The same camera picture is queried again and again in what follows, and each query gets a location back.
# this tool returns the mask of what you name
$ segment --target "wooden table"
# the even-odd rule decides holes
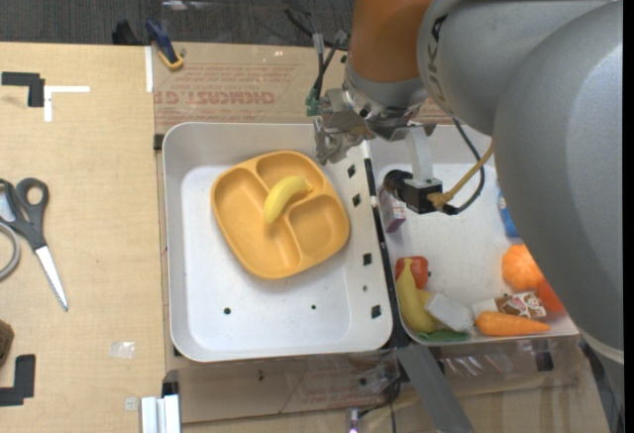
[[[0,431],[139,431],[137,399],[160,396],[165,376],[154,97],[146,48],[3,44],[0,70],[36,72],[56,93],[53,118],[27,106],[27,88],[0,86],[0,177],[45,181],[45,231],[68,299],[56,302],[22,241],[17,269],[0,281],[0,319],[15,331],[14,361],[37,358],[35,395],[0,407]],[[121,353],[121,343],[132,352]],[[589,365],[577,384],[460,398],[475,431],[608,431]],[[416,395],[394,403],[399,432],[432,431]],[[343,431],[341,410],[189,424],[192,432]],[[389,408],[365,432],[391,431]]]

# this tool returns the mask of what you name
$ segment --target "toy banana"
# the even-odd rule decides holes
[[[416,288],[414,275],[409,268],[411,259],[405,259],[405,269],[396,280],[396,295],[403,322],[412,331],[432,333],[436,330],[436,322],[424,309],[425,302],[431,294]]]
[[[264,201],[265,221],[274,222],[293,196],[310,190],[312,186],[300,175],[291,174],[283,177],[273,186]]]

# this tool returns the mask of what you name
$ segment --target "yellow cable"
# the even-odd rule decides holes
[[[430,193],[429,195],[427,195],[427,200],[429,200],[434,205],[437,211],[442,211],[443,207],[445,207],[445,204],[452,200],[454,196],[460,191],[460,189],[465,186],[465,184],[467,184],[467,181],[469,181],[476,172],[484,167],[484,164],[488,161],[488,159],[491,158],[492,154],[493,142],[491,142],[488,150],[486,150],[486,153],[482,156],[482,158],[477,161],[477,163],[469,170],[469,172],[467,172],[451,190],[448,190],[445,193]]]

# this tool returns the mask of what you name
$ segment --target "scissors blade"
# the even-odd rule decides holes
[[[40,259],[40,264],[42,264],[42,268],[44,269],[44,273],[49,280],[49,284],[53,289],[55,297],[64,311],[68,311],[68,303],[66,302],[66,294],[63,293],[63,288],[61,287],[61,280],[59,279],[59,274],[57,274],[57,269],[55,268],[55,264],[53,262],[53,256],[51,255],[51,251],[49,247],[43,246],[36,249],[36,254]]]

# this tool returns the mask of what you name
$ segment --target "black scissors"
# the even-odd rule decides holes
[[[29,191],[32,188],[39,190],[41,193],[41,198],[38,202],[29,200]],[[27,239],[38,259],[40,259],[40,264],[42,264],[57,301],[59,301],[64,311],[67,311],[66,295],[63,293],[61,281],[42,229],[44,210],[49,203],[49,188],[47,184],[34,177],[22,179],[15,186],[5,179],[0,179],[0,195],[2,194],[6,196],[7,203],[11,209],[12,219],[8,219],[8,215],[3,216],[0,214],[0,222],[8,225]]]

